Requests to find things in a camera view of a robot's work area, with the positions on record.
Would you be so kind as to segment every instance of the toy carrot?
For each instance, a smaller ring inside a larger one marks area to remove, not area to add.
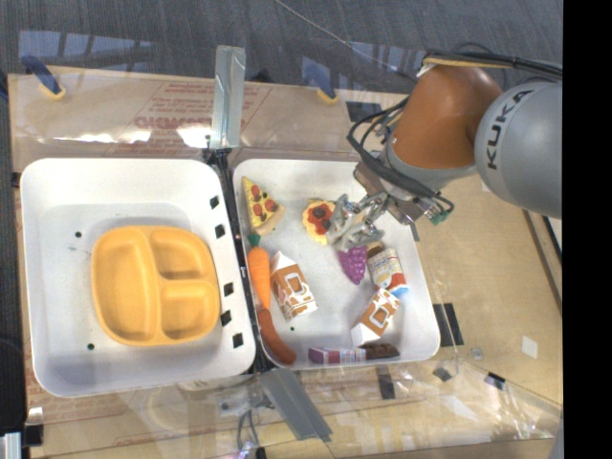
[[[247,264],[249,265],[249,274],[251,275],[251,283],[257,292],[257,296],[261,301],[261,305],[270,309],[270,255],[267,251],[259,246],[259,234],[249,236],[251,249],[247,254]]]

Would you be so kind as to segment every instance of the pizza slice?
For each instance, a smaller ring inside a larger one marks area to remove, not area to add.
[[[247,199],[251,230],[263,236],[276,228],[285,214],[285,207],[248,177],[242,178],[242,188]]]

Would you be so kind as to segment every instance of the toy milk carton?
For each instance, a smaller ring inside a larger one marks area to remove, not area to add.
[[[379,288],[351,328],[353,345],[379,339],[400,307],[400,300],[384,288]]]
[[[278,251],[271,261],[272,291],[287,321],[312,313],[317,302],[299,266]]]

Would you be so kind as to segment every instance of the orange plate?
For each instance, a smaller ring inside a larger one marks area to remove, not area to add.
[[[199,339],[221,307],[208,245],[186,229],[128,226],[106,231],[92,256],[96,314],[127,345]]]

